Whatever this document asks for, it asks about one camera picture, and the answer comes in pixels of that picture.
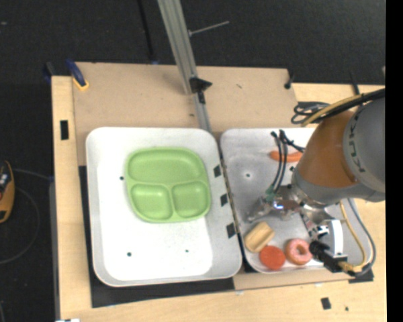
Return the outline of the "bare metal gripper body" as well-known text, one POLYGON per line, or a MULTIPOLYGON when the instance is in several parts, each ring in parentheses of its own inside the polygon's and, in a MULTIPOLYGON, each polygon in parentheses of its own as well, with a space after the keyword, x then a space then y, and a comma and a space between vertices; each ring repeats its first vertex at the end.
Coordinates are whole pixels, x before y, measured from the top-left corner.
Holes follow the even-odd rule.
POLYGON ((268 188, 261 197, 268 211, 295 211, 310 221, 326 221, 326 205, 310 198, 298 186, 268 188))

